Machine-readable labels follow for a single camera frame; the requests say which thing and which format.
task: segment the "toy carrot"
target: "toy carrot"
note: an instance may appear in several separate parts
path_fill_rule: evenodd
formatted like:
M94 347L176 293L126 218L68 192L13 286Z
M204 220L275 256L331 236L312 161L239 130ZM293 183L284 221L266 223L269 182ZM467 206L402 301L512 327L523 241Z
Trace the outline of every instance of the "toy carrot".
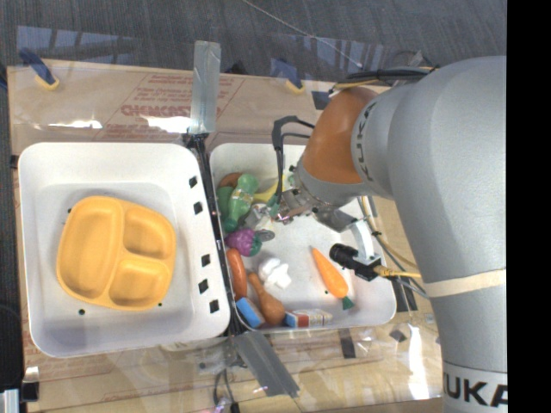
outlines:
M351 308L354 303L347 297L348 284L337 268L316 248L312 248L313 258L329 293L343 301L343 310Z
M226 252L227 261L232 269L232 287L235 293L235 301L247 296L247 272L241 254L236 248L230 248Z

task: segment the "yellow divided plate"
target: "yellow divided plate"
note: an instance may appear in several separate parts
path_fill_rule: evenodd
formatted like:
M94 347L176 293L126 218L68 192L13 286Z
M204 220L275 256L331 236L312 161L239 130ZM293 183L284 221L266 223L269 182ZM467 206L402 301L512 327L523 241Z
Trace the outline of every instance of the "yellow divided plate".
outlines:
M176 259L176 233L163 215L126 200L90 196L69 213L56 273L72 296L142 311L161 303Z

